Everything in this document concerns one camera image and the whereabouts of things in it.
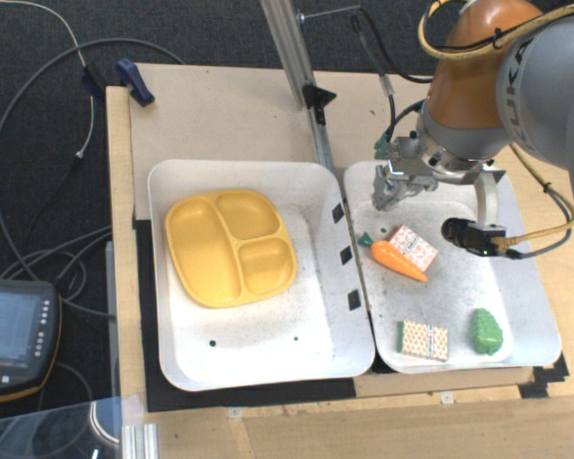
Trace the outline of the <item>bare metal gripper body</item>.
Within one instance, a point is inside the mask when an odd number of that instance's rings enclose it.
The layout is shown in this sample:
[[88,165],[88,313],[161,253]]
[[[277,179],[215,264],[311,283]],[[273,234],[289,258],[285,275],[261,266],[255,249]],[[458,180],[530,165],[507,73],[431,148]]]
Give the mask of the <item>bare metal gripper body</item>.
[[481,160],[451,153],[427,135],[397,137],[389,146],[387,161],[390,178],[403,181],[419,177],[461,181],[468,172],[478,171],[483,165]]

